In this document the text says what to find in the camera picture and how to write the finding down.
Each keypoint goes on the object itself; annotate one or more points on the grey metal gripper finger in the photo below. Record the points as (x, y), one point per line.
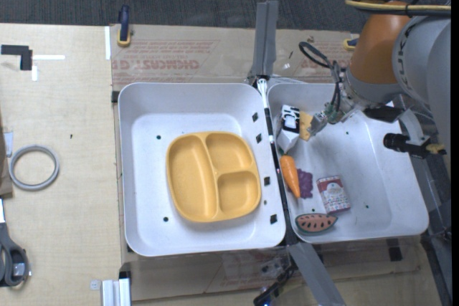
(311, 129)
(320, 120)

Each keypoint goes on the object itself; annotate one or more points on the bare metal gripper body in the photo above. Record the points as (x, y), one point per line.
(347, 106)

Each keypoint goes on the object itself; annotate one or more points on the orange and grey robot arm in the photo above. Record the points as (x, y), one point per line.
(380, 46)

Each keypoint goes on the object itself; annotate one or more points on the yellow cheese wedge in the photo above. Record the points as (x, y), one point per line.
(305, 125)

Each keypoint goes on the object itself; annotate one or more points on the white and black carton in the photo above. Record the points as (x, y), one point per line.
(288, 134)

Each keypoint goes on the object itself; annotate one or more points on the orange carrot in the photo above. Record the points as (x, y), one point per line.
(291, 173)

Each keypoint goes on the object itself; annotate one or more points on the purple grapes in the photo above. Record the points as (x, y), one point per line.
(306, 184)

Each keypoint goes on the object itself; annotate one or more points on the red and white carton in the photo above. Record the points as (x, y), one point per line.
(333, 194)

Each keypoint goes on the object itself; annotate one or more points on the white plastic tray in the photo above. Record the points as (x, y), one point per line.
(201, 96)
(376, 182)

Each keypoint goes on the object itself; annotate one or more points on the red watermelon slice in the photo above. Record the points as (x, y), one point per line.
(315, 223)

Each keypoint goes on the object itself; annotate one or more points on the yellow divided plate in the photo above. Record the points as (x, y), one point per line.
(201, 175)

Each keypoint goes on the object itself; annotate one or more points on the brown cardboard board red print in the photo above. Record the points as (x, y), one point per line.
(172, 61)

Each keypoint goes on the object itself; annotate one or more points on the grey scissors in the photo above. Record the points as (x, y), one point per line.
(16, 267)

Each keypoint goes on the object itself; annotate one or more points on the black cylinder on white bracket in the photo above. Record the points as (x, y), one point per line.
(398, 142)

